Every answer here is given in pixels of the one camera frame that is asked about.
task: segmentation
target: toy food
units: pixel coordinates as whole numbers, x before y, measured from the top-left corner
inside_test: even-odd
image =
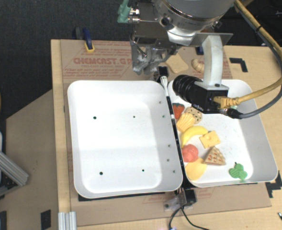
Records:
[[[180,115],[183,113],[185,106],[180,103],[173,103],[173,111],[175,115],[175,119],[180,118]]]
[[[247,172],[244,171],[244,166],[240,163],[236,163],[235,167],[229,170],[229,174],[233,178],[240,178],[244,180],[247,177]]]
[[[198,149],[194,145],[185,145],[181,151],[183,161],[186,163],[195,162],[198,159]]]
[[[207,134],[208,130],[203,126],[192,126],[188,128],[181,136],[181,147],[184,145],[195,135],[204,135]]]
[[[193,115],[193,117],[195,118],[195,124],[199,123],[203,119],[203,114],[194,107],[187,107],[184,112]]]
[[[221,151],[216,148],[212,147],[209,154],[204,160],[204,163],[206,164],[212,164],[212,165],[225,165],[225,158],[222,155]]]
[[[195,124],[195,118],[192,114],[183,113],[181,114],[178,122],[176,123],[177,129],[183,133],[188,128],[192,127]]]
[[[185,166],[185,172],[187,174],[187,177],[192,181],[201,178],[206,169],[207,165],[203,163],[202,158],[198,158],[195,162],[188,163]]]
[[[214,130],[203,135],[202,137],[199,137],[199,139],[202,142],[204,148],[210,148],[221,143],[217,133]]]

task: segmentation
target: empty white tray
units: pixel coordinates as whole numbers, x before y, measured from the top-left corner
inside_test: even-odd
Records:
[[[169,96],[172,103],[181,103],[185,107],[190,103],[176,96],[172,89],[171,81],[168,85]],[[229,87],[228,96],[238,97],[251,93],[251,88],[241,80],[222,80],[222,84]],[[238,111],[249,113],[257,109],[254,99],[243,102],[238,106]],[[208,165],[203,176],[197,181],[190,181],[196,187],[210,187],[230,184],[245,184],[273,181],[278,174],[275,158],[271,151],[261,118],[259,115],[245,118],[232,119],[222,114],[203,114],[203,119],[196,124],[207,130],[215,130],[221,143],[216,145],[226,159],[226,165]],[[205,159],[208,149],[205,149],[199,139],[192,137],[187,144],[198,148],[199,157]],[[232,178],[229,170],[235,163],[244,166],[248,173],[244,181]]]
[[[79,80],[68,88],[74,185],[85,198],[174,191],[182,171],[163,87]]]

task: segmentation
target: black floor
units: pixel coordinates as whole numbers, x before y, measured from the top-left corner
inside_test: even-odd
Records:
[[[130,26],[118,24],[122,0],[0,0],[0,120],[52,89],[51,39],[71,39],[86,26],[94,40],[128,41]],[[282,46],[282,0],[255,0],[248,9]],[[231,8],[218,32],[233,33],[229,45],[260,46]]]

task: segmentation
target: toy banana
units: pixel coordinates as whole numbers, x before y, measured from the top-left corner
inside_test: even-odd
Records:
[[[192,136],[205,135],[207,133],[208,130],[203,126],[192,126],[188,128],[181,136],[181,147],[184,147],[184,145],[188,142],[189,139],[192,138]]]

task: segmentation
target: yellow cable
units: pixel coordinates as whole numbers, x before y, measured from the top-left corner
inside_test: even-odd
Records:
[[[240,0],[235,1],[236,7],[246,16],[246,18],[253,24],[255,28],[258,29],[258,31],[265,37],[265,39],[271,43],[271,45],[275,48],[276,52],[281,58],[282,61],[282,49],[278,45],[278,43],[272,38],[272,36],[258,23],[258,21],[253,17],[253,15],[244,7],[244,5],[241,3]],[[214,98],[214,101],[216,103],[220,104],[220,108],[229,108],[233,105],[239,105],[242,102],[248,101],[250,99],[254,99],[256,97],[259,97],[261,95],[264,95],[278,86],[282,85],[282,76],[272,85],[263,88],[261,90],[252,92],[250,94],[244,95],[242,97],[237,97],[237,98],[228,98],[224,96],[217,96]]]

